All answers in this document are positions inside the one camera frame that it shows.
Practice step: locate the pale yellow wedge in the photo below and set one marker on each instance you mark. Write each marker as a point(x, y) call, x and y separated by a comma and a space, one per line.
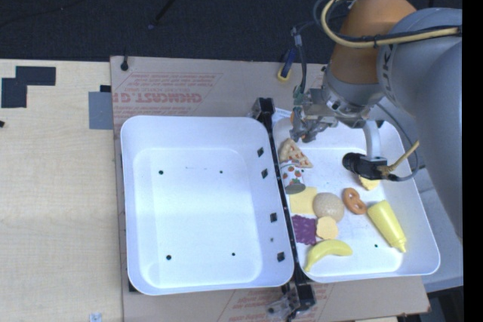
point(369, 184)

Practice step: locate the white plastic tray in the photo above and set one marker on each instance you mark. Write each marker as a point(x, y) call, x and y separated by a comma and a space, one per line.
point(362, 260)
point(196, 207)

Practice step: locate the yellow banana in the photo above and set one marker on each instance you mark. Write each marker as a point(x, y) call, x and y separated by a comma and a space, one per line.
point(326, 249)

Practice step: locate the purple grapes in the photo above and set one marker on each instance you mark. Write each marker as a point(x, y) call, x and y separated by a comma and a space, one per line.
point(303, 230)

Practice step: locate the yellow round biscuit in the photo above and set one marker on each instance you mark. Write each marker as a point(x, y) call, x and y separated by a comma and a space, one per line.
point(327, 228)

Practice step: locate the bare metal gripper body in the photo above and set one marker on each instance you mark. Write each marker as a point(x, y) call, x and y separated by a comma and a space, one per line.
point(320, 111)

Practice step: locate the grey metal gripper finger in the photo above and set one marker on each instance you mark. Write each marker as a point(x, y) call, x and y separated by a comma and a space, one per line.
point(311, 132)
point(295, 132)

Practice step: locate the beige bread roll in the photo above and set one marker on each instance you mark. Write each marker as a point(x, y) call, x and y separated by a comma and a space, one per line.
point(328, 204)

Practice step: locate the thin black rod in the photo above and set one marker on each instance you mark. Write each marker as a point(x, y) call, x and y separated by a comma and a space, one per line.
point(287, 207)

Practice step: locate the yellow cheese slice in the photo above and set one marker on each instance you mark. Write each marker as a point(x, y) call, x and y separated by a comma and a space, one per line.
point(302, 201)

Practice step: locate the orange pretzel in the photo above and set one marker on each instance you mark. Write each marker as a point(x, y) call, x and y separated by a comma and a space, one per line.
point(349, 196)

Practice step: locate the brown cardboard board red print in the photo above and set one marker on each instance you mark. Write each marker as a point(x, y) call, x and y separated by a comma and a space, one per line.
point(181, 94)

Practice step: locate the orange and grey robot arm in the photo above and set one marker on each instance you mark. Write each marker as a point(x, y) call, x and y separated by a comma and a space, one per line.
point(422, 86)

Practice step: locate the white can with strawberry print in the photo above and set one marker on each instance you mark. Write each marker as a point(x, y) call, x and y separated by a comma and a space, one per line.
point(292, 177)

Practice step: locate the toy pizza slice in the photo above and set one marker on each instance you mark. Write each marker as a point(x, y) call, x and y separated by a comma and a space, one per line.
point(292, 152)

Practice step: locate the black cylinder on white bracket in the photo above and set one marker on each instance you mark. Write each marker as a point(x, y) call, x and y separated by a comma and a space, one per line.
point(368, 164)

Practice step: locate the yellow mustard bottle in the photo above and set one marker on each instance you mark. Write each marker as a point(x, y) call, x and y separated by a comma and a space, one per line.
point(386, 224)

